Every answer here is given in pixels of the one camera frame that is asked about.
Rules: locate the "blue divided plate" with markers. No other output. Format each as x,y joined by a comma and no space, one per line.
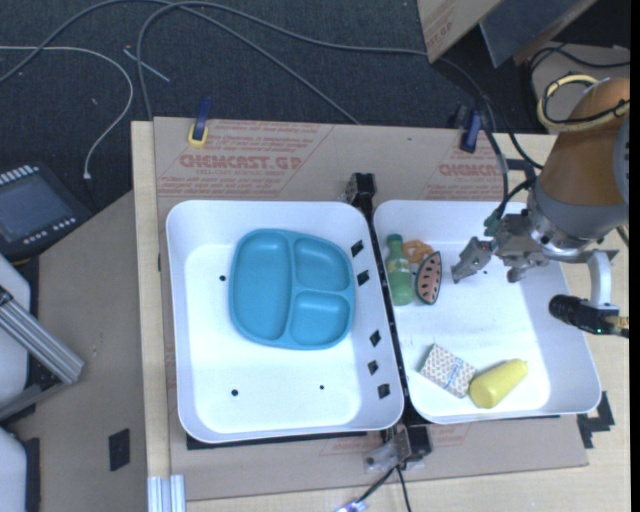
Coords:
270,285

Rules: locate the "watermelon slice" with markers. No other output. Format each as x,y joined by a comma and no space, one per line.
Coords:
429,280

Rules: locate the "white patterned packet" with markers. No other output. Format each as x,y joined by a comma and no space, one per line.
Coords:
445,370

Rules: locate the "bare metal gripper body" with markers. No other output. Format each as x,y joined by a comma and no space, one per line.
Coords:
520,240

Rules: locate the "white plastic tray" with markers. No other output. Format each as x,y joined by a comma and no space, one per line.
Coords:
490,320
280,390

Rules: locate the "orange pretzel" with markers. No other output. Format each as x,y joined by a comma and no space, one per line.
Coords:
414,250

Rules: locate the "green bottle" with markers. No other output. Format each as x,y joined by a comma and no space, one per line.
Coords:
399,280

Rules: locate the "brown cardboard board red print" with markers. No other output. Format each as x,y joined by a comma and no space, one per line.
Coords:
260,165

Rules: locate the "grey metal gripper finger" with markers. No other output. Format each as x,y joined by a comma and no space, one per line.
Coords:
472,260
517,272

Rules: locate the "black cylinder on white bracket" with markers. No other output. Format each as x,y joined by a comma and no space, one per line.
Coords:
575,309

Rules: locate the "yellow bottle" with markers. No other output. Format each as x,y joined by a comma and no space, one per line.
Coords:
495,385

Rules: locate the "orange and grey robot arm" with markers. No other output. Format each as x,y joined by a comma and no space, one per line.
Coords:
575,170

